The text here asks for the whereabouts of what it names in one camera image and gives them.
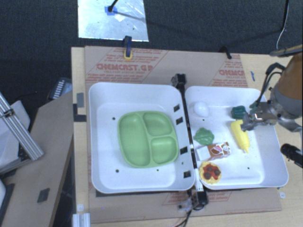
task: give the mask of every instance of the cardboard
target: cardboard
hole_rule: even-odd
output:
[[[238,54],[227,59],[222,53],[179,52],[133,49],[133,59],[125,61],[123,49],[115,47],[85,47],[86,105],[91,85],[100,81],[169,84],[176,73],[187,75],[189,86],[247,87],[245,73]],[[89,135],[89,107],[87,132]],[[186,192],[139,194],[100,194],[91,183],[90,139],[88,137],[89,212],[91,223],[184,217],[178,210],[186,200]],[[241,191],[209,192],[209,204],[193,216],[250,213],[281,210],[274,188]]]
[[[72,135],[70,92],[39,108],[31,136],[45,154],[3,179],[5,185],[13,183],[15,187],[2,226],[53,226],[71,157]]]

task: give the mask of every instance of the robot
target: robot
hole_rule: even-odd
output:
[[[302,117],[302,45],[274,51],[270,55],[279,57],[293,55],[293,58],[286,68],[279,63],[269,66],[260,96],[250,106],[250,112],[244,113],[241,129],[250,131],[258,125],[279,123],[291,132],[300,132],[302,139],[302,126],[295,122],[295,119]],[[273,88],[269,88],[270,99],[261,102],[261,97],[274,74],[280,74],[281,77]],[[302,145],[300,150],[295,146],[284,144],[281,152],[302,167]]]

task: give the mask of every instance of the wooden table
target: wooden table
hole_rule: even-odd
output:
[[[287,65],[289,58],[276,58],[268,55],[251,55],[241,54],[241,62],[247,79],[247,84],[251,88],[261,89],[265,78],[267,67],[279,62],[282,65]],[[72,83],[73,83],[73,103],[77,103],[77,92],[85,92],[85,68],[84,48],[72,48]],[[251,71],[254,73],[254,80],[251,76]],[[278,77],[273,77],[271,85],[275,85]],[[266,98],[269,98],[269,92],[265,93]],[[86,105],[78,108],[78,114],[86,114]],[[300,147],[301,138],[298,133],[290,133],[280,125],[276,125],[280,145],[289,143]],[[88,162],[87,162],[87,128],[85,122],[77,122],[74,124],[74,130],[77,132],[74,135],[74,152],[75,152],[75,179],[76,179],[76,203],[82,204],[82,211],[77,213],[82,214],[89,212],[89,195],[88,195]],[[220,216],[206,217],[191,217],[187,223],[188,227],[285,227],[285,226],[303,226],[303,182],[302,169],[296,166],[293,162],[288,162],[286,166],[289,172],[289,182],[279,192],[285,194],[285,198],[281,199],[282,211],[249,213],[249,214],[233,214]],[[180,223],[181,218],[168,218],[157,220],[144,221],[127,221],[115,223],[92,224],[92,227],[153,227],[153,226],[175,226]]]
[[[72,93],[39,108],[31,136],[44,155],[3,179],[14,184],[2,226],[53,226],[72,151]],[[38,201],[41,192],[43,201]]]

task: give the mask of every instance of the green plate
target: green plate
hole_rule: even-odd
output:
[[[125,161],[134,167],[161,166],[178,156],[174,126],[161,112],[124,114],[118,122],[118,138]]]

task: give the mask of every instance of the dark floor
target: dark floor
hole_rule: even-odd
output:
[[[66,178],[62,187],[62,193],[53,222],[53,227],[70,227],[74,209],[75,185],[72,177],[72,162],[70,161],[66,173]]]
[[[133,47],[268,54],[276,49],[285,0],[143,0],[149,42]],[[77,0],[0,0],[0,92],[34,115],[60,77],[71,78],[71,47],[121,46],[78,38]],[[290,0],[279,48],[302,44],[303,0]],[[62,193],[71,209],[72,183]],[[62,214],[68,226],[70,211]]]

